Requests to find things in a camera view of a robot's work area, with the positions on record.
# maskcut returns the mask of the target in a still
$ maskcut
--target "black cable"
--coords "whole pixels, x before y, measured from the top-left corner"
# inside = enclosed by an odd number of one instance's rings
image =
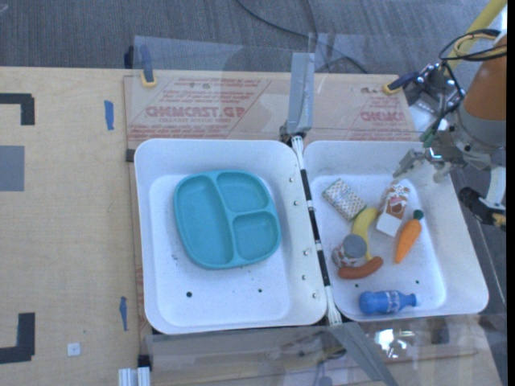
[[[452,107],[447,107],[447,106],[443,106],[443,110],[440,112],[438,118],[436,119],[436,121],[431,125],[431,132],[433,134],[436,134],[436,132],[438,131],[438,128],[440,126],[440,123],[442,123],[442,120],[443,118],[448,115],[449,113],[452,113],[454,112],[458,106],[459,106],[459,101],[456,101],[456,103],[454,103],[452,105]]]
[[[474,53],[470,53],[470,54],[466,54],[466,55],[455,55],[454,57],[449,57],[449,56],[444,57],[443,56],[443,53],[449,47],[451,47],[454,43],[456,43],[458,40],[460,40],[468,35],[470,35],[472,38],[474,38],[474,36],[477,34],[489,35],[489,36],[492,36],[493,38],[496,38],[500,34],[500,32],[498,30],[493,30],[493,29],[479,29],[479,30],[470,31],[464,35],[458,36],[442,49],[442,51],[439,53],[440,60],[442,60],[442,61],[466,60],[466,61],[483,62],[486,60],[493,60],[493,59],[497,59],[499,57],[508,55],[507,51],[505,51],[504,53],[496,54],[496,55],[487,55],[488,53],[491,53],[492,51],[498,51],[499,48],[501,48],[501,47],[507,47],[506,44],[502,44],[500,46],[492,47],[492,48],[482,50],[482,51],[475,51]]]
[[[449,63],[447,61],[443,61],[442,67],[446,68],[447,72],[449,73],[449,76],[452,78],[452,81],[454,81],[456,90],[458,90],[458,95],[459,95],[460,100],[463,100],[465,98],[464,91],[459,86],[458,80],[456,79],[454,72],[452,71],[452,68],[449,66]]]
[[[252,11],[250,8],[247,7],[246,4],[243,3],[242,0],[236,0],[236,2],[245,10],[247,11],[247,13],[249,13],[250,15],[252,15],[253,17],[257,18],[258,20],[268,24],[269,26],[272,26],[274,28],[277,28],[281,31],[285,31],[286,33],[291,33],[291,34],[294,34],[294,35],[299,35],[301,37],[304,37],[304,38],[310,38],[309,35],[305,35],[304,33],[301,33],[299,31],[295,31],[295,30],[291,30],[290,28],[286,28],[286,27],[283,27],[283,26],[280,26],[278,25],[277,23],[273,23],[271,22],[270,20],[266,19],[266,18],[263,18],[262,16],[256,14],[254,11]],[[313,28],[314,28],[314,32],[313,34],[315,35],[315,42],[318,44],[318,43],[322,43],[324,46],[326,46],[327,48],[330,48],[334,51],[337,51],[338,53],[341,54],[341,58],[339,59],[336,59],[336,60],[332,60],[332,61],[327,61],[327,58],[325,58],[325,54],[324,54],[324,61],[325,61],[325,66],[317,69],[316,71],[317,72],[321,72],[323,70],[323,68],[326,68],[328,70],[328,72],[331,72],[331,66],[334,65],[334,64],[337,64],[338,62],[340,62],[341,60],[347,60],[349,61],[351,64],[354,64],[355,67],[357,67],[358,69],[360,69],[361,72],[367,74],[367,70],[355,59],[352,59],[351,57],[348,57],[347,55],[345,55],[344,53],[342,53],[340,50],[336,49],[334,46],[330,45],[330,44],[327,44],[327,43],[324,43],[324,42],[321,42],[319,41],[319,32],[318,32],[318,29],[317,29],[317,26],[316,26],[316,20],[315,20],[315,13],[313,11],[313,5],[311,4],[311,1],[310,0],[306,0],[307,2],[307,6],[309,7],[309,14],[310,14],[310,17],[311,17],[311,21],[312,21],[312,25],[313,25]]]

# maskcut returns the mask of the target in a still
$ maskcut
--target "small sticker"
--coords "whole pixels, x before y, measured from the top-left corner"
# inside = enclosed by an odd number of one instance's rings
[[[80,356],[80,343],[68,344],[68,356]]]

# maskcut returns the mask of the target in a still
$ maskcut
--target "toy carrot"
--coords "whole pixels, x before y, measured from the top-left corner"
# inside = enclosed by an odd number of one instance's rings
[[[420,220],[424,217],[422,210],[413,212],[413,219],[409,219],[401,230],[401,235],[397,242],[397,251],[395,252],[395,263],[400,263],[413,247],[422,231]]]

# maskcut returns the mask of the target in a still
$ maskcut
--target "toy sausage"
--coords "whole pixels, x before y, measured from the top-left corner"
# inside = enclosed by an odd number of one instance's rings
[[[338,270],[338,276],[342,279],[361,279],[374,273],[383,265],[383,259],[379,256],[374,256],[372,259],[367,261],[364,265],[359,267],[340,267]]]

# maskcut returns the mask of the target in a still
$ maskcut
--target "blue toy bottle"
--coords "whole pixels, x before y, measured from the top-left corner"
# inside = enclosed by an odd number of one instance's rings
[[[363,292],[360,295],[360,309],[365,314],[397,313],[405,306],[416,306],[414,294],[404,294],[398,290],[382,290],[380,292]]]

